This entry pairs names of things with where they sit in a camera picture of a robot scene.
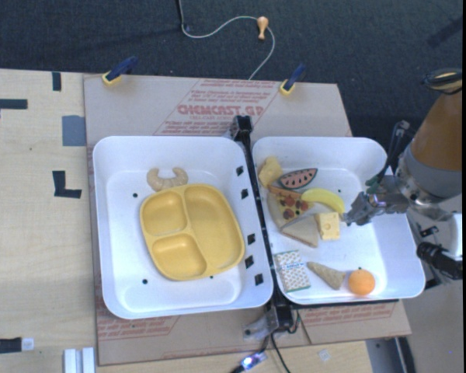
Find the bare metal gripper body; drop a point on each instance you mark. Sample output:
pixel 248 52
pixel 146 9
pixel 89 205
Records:
pixel 392 202

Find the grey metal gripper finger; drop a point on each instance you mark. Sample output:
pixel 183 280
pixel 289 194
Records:
pixel 360 201
pixel 357 218

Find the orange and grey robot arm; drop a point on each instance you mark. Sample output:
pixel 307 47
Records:
pixel 439 130

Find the white plastic tray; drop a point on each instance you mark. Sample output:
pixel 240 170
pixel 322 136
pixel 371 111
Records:
pixel 120 227
pixel 373 239

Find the yellow cheese block with holes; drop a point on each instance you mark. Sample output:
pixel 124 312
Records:
pixel 328 225

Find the yellow banana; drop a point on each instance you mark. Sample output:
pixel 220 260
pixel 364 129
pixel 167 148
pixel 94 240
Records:
pixel 324 198

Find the tan triangular bread slice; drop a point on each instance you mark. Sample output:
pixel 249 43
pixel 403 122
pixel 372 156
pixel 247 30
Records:
pixel 303 233

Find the orange toy orange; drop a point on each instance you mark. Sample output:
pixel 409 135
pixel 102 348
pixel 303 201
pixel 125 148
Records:
pixel 361 282

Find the tan triangular biscuit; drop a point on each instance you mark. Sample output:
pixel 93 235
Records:
pixel 328 276

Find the red watermelon slice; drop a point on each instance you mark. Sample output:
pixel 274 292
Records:
pixel 297 179

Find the toy pizza slice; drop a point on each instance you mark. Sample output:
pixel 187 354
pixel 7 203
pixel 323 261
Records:
pixel 287 208

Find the white patterned carton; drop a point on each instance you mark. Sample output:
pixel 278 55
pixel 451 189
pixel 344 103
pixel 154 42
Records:
pixel 293 272

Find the yellow cheese wedge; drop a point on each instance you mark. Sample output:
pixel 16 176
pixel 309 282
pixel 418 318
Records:
pixel 270 171

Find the thin black rod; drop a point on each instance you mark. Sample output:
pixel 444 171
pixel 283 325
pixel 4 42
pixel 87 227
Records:
pixel 261 212

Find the yellow divided plate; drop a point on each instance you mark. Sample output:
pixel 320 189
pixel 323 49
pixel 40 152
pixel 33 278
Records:
pixel 209 216

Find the tan toy croissant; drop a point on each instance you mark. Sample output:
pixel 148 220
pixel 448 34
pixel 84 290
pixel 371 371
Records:
pixel 161 183

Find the tan toy chicken drumstick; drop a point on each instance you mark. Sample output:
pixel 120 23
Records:
pixel 261 23

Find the brown cardboard board red print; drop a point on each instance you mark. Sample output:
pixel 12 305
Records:
pixel 140 103

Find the black cylinder on white bracket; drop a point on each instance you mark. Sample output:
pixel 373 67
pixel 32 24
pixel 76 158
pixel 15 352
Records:
pixel 439 256

